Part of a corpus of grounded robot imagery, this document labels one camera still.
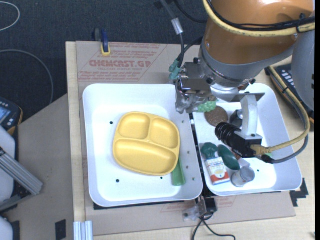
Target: yellow plate compartment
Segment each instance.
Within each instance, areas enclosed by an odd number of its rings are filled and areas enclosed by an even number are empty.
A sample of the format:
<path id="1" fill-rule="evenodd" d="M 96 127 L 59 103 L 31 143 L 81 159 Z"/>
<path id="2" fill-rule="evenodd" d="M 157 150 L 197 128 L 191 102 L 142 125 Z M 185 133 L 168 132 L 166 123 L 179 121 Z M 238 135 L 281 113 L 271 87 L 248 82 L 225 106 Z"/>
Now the yellow plate compartment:
<path id="1" fill-rule="evenodd" d="M 134 172 L 163 176 L 178 163 L 180 133 L 170 120 L 145 112 L 126 113 L 113 140 L 113 157 Z"/>

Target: yellow cable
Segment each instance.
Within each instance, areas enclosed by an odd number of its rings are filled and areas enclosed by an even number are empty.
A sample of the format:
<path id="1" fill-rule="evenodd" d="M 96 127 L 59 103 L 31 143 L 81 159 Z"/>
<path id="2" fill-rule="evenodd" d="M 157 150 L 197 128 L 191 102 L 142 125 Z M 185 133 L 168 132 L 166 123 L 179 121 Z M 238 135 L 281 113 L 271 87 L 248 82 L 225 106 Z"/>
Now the yellow cable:
<path id="1" fill-rule="evenodd" d="M 276 146 L 272 146 L 272 147 L 264 147 L 262 145 L 251 145 L 250 148 L 256 152 L 257 156 L 264 155 L 264 154 L 267 154 L 267 153 L 271 153 L 273 151 L 276 151 L 276 150 L 283 149 L 283 148 L 286 148 L 288 146 L 291 146 L 291 145 L 303 140 L 304 138 L 306 138 L 308 133 L 309 133 L 309 131 L 310 131 L 310 120 L 309 120 L 308 113 L 305 110 L 304 106 L 302 106 L 301 102 L 292 93 L 292 91 L 287 88 L 287 85 L 281 79 L 281 77 L 279 76 L 277 71 L 272 66 L 269 66 L 268 68 L 271 71 L 271 73 L 274 75 L 276 80 L 280 83 L 282 88 L 286 90 L 286 93 L 289 95 L 289 97 L 294 101 L 294 103 L 301 110 L 306 126 L 305 126 L 304 132 L 299 137 L 297 137 L 297 138 L 295 138 L 293 140 L 290 140 L 288 142 L 285 142 L 285 143 L 282 143 L 282 144 L 279 144 L 279 145 L 276 145 Z"/>
<path id="2" fill-rule="evenodd" d="M 248 36 L 248 37 L 256 37 L 256 38 L 262 38 L 262 37 L 285 37 L 285 36 L 291 36 L 294 34 L 298 34 L 297 28 L 287 28 L 282 30 L 272 30 L 272 31 L 252 31 L 252 30 L 243 30 L 239 29 L 233 26 L 228 25 L 227 23 L 223 22 L 218 18 L 218 16 L 212 11 L 209 2 L 207 0 L 202 0 L 203 6 L 208 13 L 209 17 L 213 20 L 214 23 L 216 23 L 221 28 L 225 29 L 228 32 L 241 35 L 241 36 Z M 305 25 L 301 25 L 298 27 L 300 32 L 307 32 L 312 31 L 316 29 L 316 23 L 308 23 Z"/>

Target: table surface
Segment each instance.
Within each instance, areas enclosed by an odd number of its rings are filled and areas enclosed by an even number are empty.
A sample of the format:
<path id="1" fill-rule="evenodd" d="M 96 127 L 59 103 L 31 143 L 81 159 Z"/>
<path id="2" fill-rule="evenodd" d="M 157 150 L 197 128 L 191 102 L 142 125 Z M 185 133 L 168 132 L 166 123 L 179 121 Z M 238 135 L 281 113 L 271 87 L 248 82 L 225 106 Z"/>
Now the table surface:
<path id="1" fill-rule="evenodd" d="M 67 78 L 68 78 L 68 102 L 70 117 L 70 145 L 72 164 L 72 188 L 73 188 L 73 211 L 74 221 L 86 221 L 86 209 L 84 198 L 84 178 L 82 167 L 81 148 L 81 126 L 79 119 L 79 92 L 78 92 L 78 71 L 77 71 L 77 45 L 76 42 L 66 43 L 67 55 Z M 185 60 L 192 61 L 192 58 L 185 57 Z M 256 77 L 257 83 L 266 84 L 275 90 L 271 80 L 264 72 Z M 298 114 L 274 91 L 280 106 L 280 110 L 291 139 L 303 132 L 303 124 Z M 298 200 L 298 207 L 295 207 L 296 216 L 288 218 L 277 218 L 257 221 L 244 221 L 236 223 L 215 224 L 210 227 L 218 234 L 232 234 L 237 240 L 256 239 L 315 239 L 316 216 L 315 216 L 315 139 L 314 126 L 311 126 L 309 143 L 306 149 L 297 157 L 302 177 L 308 190 L 308 196 Z M 293 146 L 294 150 L 299 149 L 302 143 Z M 134 233 L 122 233 L 111 235 L 95 236 L 95 240 L 143 240 L 143 239 L 190 239 L 194 227 L 180 227 L 174 229 L 151 230 Z M 205 227 L 201 226 L 196 239 L 218 239 Z"/>

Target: metal can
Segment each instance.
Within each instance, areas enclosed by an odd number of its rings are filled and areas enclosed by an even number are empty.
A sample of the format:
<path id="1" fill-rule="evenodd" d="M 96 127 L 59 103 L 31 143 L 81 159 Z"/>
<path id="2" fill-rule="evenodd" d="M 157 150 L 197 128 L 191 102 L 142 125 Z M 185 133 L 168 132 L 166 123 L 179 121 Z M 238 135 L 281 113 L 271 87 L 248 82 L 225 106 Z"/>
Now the metal can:
<path id="1" fill-rule="evenodd" d="M 235 187 L 242 188 L 245 184 L 255 179 L 255 171 L 250 166 L 243 166 L 231 176 L 231 182 Z"/>

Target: white tray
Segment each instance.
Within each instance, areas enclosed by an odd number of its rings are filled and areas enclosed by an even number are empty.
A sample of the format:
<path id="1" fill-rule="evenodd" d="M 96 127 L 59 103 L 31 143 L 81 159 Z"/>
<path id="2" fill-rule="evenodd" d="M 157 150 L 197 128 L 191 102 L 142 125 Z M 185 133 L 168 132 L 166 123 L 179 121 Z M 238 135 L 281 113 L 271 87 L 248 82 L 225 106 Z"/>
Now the white tray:
<path id="1" fill-rule="evenodd" d="M 258 101 L 258 126 L 257 134 L 263 137 L 262 145 L 272 147 L 289 141 L 288 132 L 277 102 L 275 93 L 265 84 L 255 83 L 250 85 L 246 92 L 265 93 Z M 226 110 L 230 116 L 235 110 L 241 109 L 241 104 L 226 103 L 220 101 L 217 103 Z M 197 140 L 200 148 L 206 142 L 215 145 L 223 144 L 215 135 L 215 127 L 211 126 L 205 119 L 203 113 L 193 113 Z M 291 146 L 277 150 L 272 153 L 274 159 L 284 158 L 294 152 Z M 268 164 L 256 158 L 246 158 L 250 166 L 255 171 L 255 179 L 243 187 L 235 187 L 231 182 L 213 185 L 210 176 L 206 170 L 205 160 L 202 157 L 204 168 L 205 183 L 209 190 L 218 196 L 232 196 L 240 194 L 253 194 L 264 192 L 290 191 L 298 189 L 302 183 L 302 175 L 298 162 L 295 158 L 279 164 Z"/>
<path id="2" fill-rule="evenodd" d="M 202 192 L 197 151 L 189 115 L 176 112 L 171 84 L 92 84 L 83 92 L 89 193 L 102 207 L 196 199 Z M 180 161 L 185 185 L 173 186 L 171 174 L 150 176 L 125 169 L 113 157 L 120 118 L 128 112 L 167 118 L 180 132 Z"/>

